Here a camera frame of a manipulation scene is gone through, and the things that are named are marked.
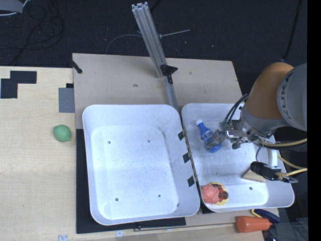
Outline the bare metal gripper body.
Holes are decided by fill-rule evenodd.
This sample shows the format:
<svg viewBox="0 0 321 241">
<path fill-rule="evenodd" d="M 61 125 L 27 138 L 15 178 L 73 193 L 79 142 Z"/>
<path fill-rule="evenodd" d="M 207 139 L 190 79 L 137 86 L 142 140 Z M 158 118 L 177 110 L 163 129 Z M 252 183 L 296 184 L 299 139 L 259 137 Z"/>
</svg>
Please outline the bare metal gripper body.
<svg viewBox="0 0 321 241">
<path fill-rule="evenodd" d="M 227 138 L 232 143 L 249 143 L 256 141 L 260 137 L 270 138 L 273 135 L 273 132 L 256 129 L 247 121 L 235 119 L 225 123 L 225 131 Z"/>
</svg>

